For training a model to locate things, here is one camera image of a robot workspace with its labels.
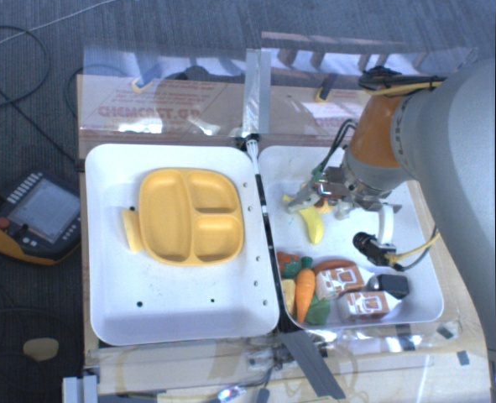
dark floor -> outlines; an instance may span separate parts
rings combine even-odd
[[[259,48],[263,32],[279,32],[473,50],[474,60],[495,56],[496,49],[496,0],[114,0],[95,6],[107,1],[0,0],[0,40],[19,29],[35,34],[0,44],[0,191],[33,168],[77,184],[74,90],[67,83],[84,65],[90,43],[243,52]],[[21,309],[8,312],[14,307]],[[61,378],[79,372],[81,315],[80,252],[53,267],[0,254],[0,402],[61,401]],[[60,341],[55,360],[37,365],[14,354],[41,337]]]

